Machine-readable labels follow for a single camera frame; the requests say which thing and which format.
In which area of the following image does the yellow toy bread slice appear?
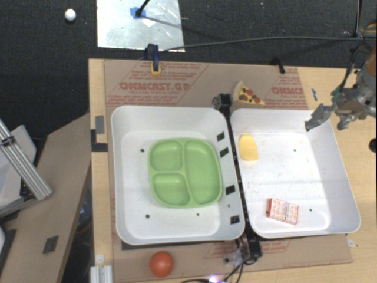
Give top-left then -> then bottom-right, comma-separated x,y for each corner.
237,133 -> 260,162

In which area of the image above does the thin black rod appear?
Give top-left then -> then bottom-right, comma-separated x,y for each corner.
221,104 -> 254,242

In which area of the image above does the brown cardboard board red print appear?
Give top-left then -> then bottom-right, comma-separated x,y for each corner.
102,59 -> 354,283

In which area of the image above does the red orange ball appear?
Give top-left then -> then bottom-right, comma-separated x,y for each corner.
148,251 -> 175,278

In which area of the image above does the toy pizza slice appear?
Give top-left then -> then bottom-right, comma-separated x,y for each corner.
233,80 -> 266,106

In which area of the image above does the green divided plate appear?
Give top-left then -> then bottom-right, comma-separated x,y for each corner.
147,137 -> 223,209

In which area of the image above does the white plastic tray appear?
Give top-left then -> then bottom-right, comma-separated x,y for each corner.
110,104 -> 246,246
229,108 -> 362,240

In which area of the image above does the orange patterned small carton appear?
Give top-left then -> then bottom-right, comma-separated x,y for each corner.
266,198 -> 300,226

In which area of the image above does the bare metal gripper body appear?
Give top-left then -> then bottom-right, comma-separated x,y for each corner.
332,84 -> 377,121

